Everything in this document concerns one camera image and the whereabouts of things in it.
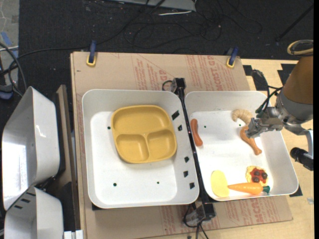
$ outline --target black fabric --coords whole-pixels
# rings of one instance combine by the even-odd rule
[[[100,0],[20,0],[19,54],[64,50],[37,52],[19,61],[28,85],[45,96],[52,97],[65,84],[72,107],[69,58],[73,49],[66,48],[85,49],[96,40],[102,42],[97,51],[103,52],[223,55],[238,46],[242,58],[298,59],[286,49],[296,40],[314,38],[314,10],[281,41],[275,40],[313,2],[198,0],[198,13],[158,16],[172,10],[158,8],[150,13],[153,7]],[[134,18],[134,24],[128,25]],[[13,101],[0,100],[1,132],[18,101],[17,95]]]

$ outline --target cardboard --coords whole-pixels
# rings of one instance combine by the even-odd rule
[[[186,235],[177,234],[192,235],[194,230],[182,224],[187,206],[92,209],[87,190],[82,96],[90,89],[161,90],[165,81],[175,77],[185,78],[187,92],[249,90],[250,84],[240,58],[236,58],[235,67],[229,69],[225,66],[226,56],[98,53],[95,67],[86,65],[87,56],[87,52],[71,54],[77,180],[84,238],[137,239],[174,235],[169,238],[184,239]],[[277,196],[214,203],[217,217],[203,224],[203,228],[209,233],[224,228],[242,231],[240,227],[249,225],[291,221],[293,216],[287,199],[286,196]],[[293,231],[301,226],[294,223],[289,230]],[[261,229],[259,226],[252,228],[259,232]],[[247,238],[245,233],[240,234],[235,230],[225,230],[223,233]],[[255,233],[255,236],[268,238],[269,233],[263,231],[261,234]]]

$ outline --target orange carrot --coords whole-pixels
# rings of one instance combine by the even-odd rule
[[[199,134],[198,134],[198,122],[197,119],[192,119],[190,121],[190,129],[193,133],[193,138],[195,145],[200,147],[203,145],[203,141],[200,139]]]
[[[228,185],[229,189],[252,194],[252,195],[258,195],[260,194],[264,188],[261,186],[258,182],[244,182],[244,183],[238,183],[238,184],[232,184]]]

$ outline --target hole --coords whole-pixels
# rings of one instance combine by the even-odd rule
[[[26,194],[35,197],[35,194],[34,194],[34,193],[26,192]]]
[[[171,118],[174,120],[174,119],[176,119],[178,116],[179,116],[179,111],[176,111],[176,112],[171,116]]]
[[[22,198],[21,201],[25,202],[25,203],[30,203],[30,200]]]

